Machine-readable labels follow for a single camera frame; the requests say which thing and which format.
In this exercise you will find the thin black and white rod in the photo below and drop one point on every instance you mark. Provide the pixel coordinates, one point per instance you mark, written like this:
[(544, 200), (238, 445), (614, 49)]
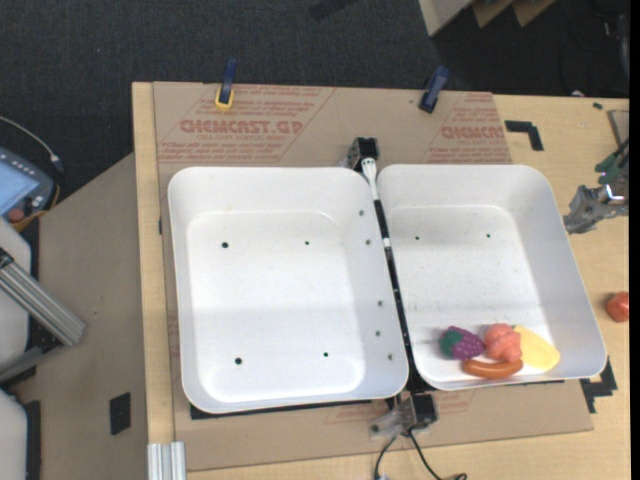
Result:
[(383, 220)]

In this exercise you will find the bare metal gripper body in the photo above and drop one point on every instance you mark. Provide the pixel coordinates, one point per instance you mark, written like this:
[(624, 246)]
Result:
[(616, 203)]

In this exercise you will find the pink-orange toy shrimp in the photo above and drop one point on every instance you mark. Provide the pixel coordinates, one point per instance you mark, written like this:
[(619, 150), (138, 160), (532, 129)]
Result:
[(502, 340)]

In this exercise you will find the purple toy grapes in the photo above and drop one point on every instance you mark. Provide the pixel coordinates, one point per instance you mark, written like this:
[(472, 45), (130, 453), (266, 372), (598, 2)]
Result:
[(465, 345)]

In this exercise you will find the yellow toy lemon slice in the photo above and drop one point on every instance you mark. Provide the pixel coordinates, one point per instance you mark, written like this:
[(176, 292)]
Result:
[(537, 350)]

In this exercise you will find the white plastic tray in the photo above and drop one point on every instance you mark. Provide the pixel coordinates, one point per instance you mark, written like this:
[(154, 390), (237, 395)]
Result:
[(475, 278), (280, 288)]

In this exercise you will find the orange-red toy food piece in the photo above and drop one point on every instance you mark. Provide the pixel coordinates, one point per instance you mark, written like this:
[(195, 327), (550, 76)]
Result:
[(619, 307)]

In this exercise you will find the orange toy sausage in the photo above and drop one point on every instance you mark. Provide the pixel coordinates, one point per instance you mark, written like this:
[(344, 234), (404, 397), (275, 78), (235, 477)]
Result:
[(492, 369)]

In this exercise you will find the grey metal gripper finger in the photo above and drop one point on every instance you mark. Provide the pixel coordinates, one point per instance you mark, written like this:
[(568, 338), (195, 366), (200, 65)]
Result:
[(580, 223), (587, 199)]

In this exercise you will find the brown cardboard board red print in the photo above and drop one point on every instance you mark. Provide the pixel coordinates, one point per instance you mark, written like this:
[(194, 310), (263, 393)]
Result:
[(310, 123)]

